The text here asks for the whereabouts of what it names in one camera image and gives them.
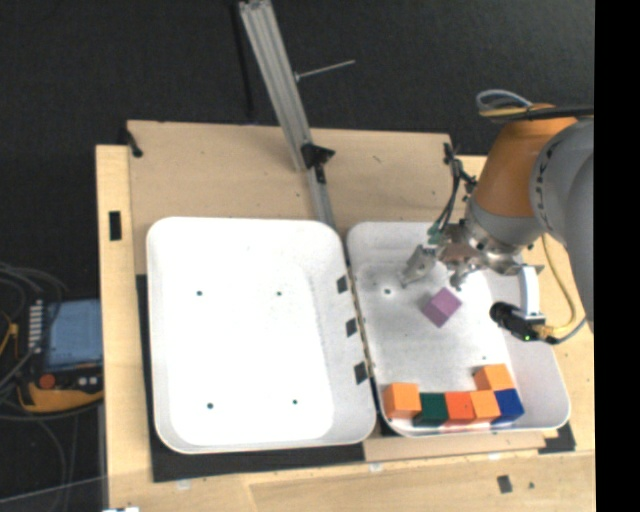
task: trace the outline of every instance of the white tray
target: white tray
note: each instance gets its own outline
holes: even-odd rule
[[[399,275],[430,224],[366,222],[347,237],[358,307],[376,380],[378,395],[392,382],[412,382],[421,392],[472,391],[473,371],[504,363],[511,370],[525,414],[500,426],[414,427],[410,420],[390,420],[397,433],[424,436],[487,429],[554,429],[569,417],[570,404],[550,345],[522,342],[501,329],[489,316],[494,302],[519,305],[516,277],[491,270],[471,274],[461,290],[452,289],[442,263],[423,280],[400,285]],[[421,311],[426,301],[448,287],[462,305],[436,327]]]
[[[147,264],[153,407],[167,446],[258,451],[371,433],[375,405],[355,371],[364,349],[333,230],[166,218],[148,232]]]

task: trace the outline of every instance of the wooden table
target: wooden table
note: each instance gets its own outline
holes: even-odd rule
[[[293,170],[278,127],[130,121],[128,128],[141,158],[127,146],[96,148],[109,506],[142,512],[595,510],[588,328],[554,348],[572,405],[570,430],[419,440],[374,432],[364,443],[364,463],[154,483],[135,288],[136,274],[145,273],[146,230],[169,215],[303,219],[314,213],[306,178]],[[317,145],[336,151],[326,173],[342,236],[366,220],[434,220],[448,199],[446,134],[312,134]],[[483,157],[462,160],[468,173],[480,174]],[[454,218],[460,215],[458,202]],[[553,243],[551,250],[577,298],[564,249]],[[546,263],[540,242],[525,259]],[[540,286],[549,322],[563,323],[568,306],[549,270]],[[554,450],[571,435],[574,450]]]

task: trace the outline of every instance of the orange block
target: orange block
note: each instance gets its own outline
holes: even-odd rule
[[[503,389],[513,389],[516,387],[506,364],[483,366],[473,374],[473,380],[476,382],[478,389],[502,391]]]
[[[417,384],[394,382],[382,394],[387,418],[411,419],[422,411]]]
[[[470,391],[449,391],[444,394],[449,419],[445,427],[468,425],[476,419]]]
[[[476,419],[473,423],[490,423],[500,417],[500,405],[491,390],[471,391],[471,403]]]

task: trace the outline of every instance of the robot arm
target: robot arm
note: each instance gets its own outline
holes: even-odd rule
[[[593,331],[594,121],[548,105],[531,105],[525,115],[502,128],[477,183],[466,177],[464,218],[432,226],[427,246],[418,246],[402,281],[421,278],[437,261],[452,271],[455,288],[477,270],[516,275],[523,268],[522,250],[547,233],[567,249]]]

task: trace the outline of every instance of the black floor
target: black floor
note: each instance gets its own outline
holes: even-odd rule
[[[477,115],[482,90],[594,102],[595,0],[273,3],[295,71],[356,61],[299,84],[312,127],[446,132],[483,154],[498,128]],[[247,111],[228,5],[0,0],[0,261],[98,297],[96,144],[118,143],[127,119],[275,124],[240,27]],[[96,411],[77,422],[46,424],[80,481],[100,474]],[[0,420],[0,440],[0,499],[61,481],[41,425]],[[86,489],[76,509],[98,510]]]

